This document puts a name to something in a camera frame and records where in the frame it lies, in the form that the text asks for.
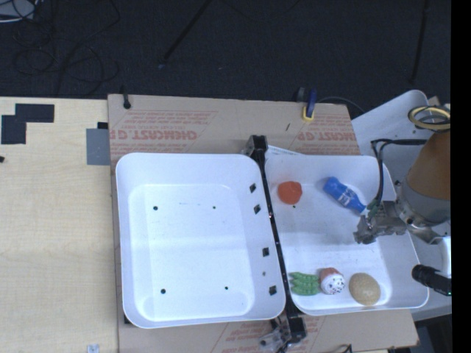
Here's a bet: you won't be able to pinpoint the red and white toy strawberry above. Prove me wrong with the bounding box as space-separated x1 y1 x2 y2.
318 266 347 296

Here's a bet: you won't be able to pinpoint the black cylinder on white bracket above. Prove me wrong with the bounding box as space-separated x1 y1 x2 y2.
411 229 453 298

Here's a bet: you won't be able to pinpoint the thin black and white rod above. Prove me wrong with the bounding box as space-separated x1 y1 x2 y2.
256 151 297 324

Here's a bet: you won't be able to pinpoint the white plastic tray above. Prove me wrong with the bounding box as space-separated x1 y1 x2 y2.
263 154 431 317
115 151 287 330

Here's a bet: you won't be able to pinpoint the blue bottle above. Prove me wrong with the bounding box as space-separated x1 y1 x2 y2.
322 176 369 216

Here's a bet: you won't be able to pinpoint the brown cardboard board red print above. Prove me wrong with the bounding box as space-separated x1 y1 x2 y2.
107 93 421 353

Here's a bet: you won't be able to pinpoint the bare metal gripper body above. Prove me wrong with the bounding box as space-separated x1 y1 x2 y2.
372 200 448 244

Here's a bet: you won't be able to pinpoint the beige oval toy potato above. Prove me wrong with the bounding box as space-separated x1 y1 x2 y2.
347 271 382 307

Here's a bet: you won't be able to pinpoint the orange round toy fruit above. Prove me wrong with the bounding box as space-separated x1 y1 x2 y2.
277 180 304 205

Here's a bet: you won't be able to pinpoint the green pea pods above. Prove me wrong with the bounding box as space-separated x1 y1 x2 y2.
287 271 322 297

